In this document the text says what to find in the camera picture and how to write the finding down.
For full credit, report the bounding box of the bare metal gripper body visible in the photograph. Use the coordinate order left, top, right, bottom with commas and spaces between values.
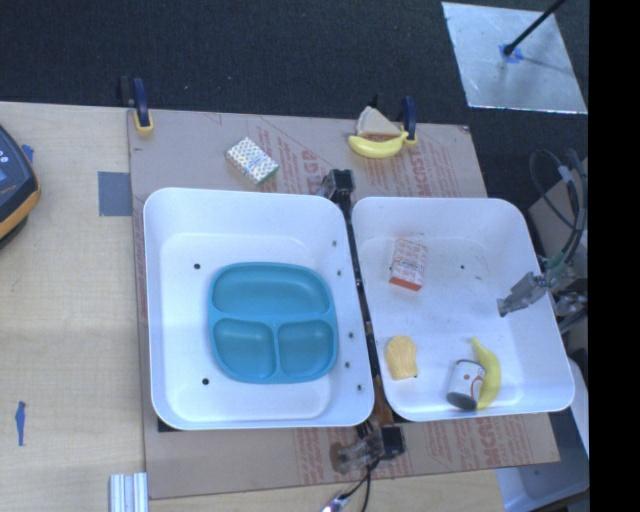
542, 277, 588, 321

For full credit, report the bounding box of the white plastic tray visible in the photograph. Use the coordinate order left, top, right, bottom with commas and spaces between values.
350, 195, 577, 424
142, 186, 376, 432

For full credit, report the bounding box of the yellow banana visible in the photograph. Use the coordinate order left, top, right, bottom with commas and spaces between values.
347, 129, 411, 161
469, 335, 503, 412

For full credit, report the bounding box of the small white can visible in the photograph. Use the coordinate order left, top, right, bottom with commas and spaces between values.
445, 358, 488, 413

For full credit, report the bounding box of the orange and white carton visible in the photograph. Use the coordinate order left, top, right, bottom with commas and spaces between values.
388, 237, 429, 292

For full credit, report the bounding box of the yellow shell-shaped biscuit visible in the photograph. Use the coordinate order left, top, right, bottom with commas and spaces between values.
384, 334, 420, 382

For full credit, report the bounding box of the beige toy sandwich slice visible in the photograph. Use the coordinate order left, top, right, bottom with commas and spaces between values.
355, 104, 403, 138

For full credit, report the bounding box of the blue divided plate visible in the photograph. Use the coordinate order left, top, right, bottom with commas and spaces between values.
206, 261, 341, 386

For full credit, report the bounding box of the white patterned carton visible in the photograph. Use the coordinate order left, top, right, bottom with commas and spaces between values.
224, 135, 281, 188

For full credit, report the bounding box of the brown cardboard board red print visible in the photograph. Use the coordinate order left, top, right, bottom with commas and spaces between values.
126, 108, 562, 501

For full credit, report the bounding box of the black block with thin wires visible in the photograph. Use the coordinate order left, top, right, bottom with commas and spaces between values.
379, 424, 406, 460
318, 168, 357, 202

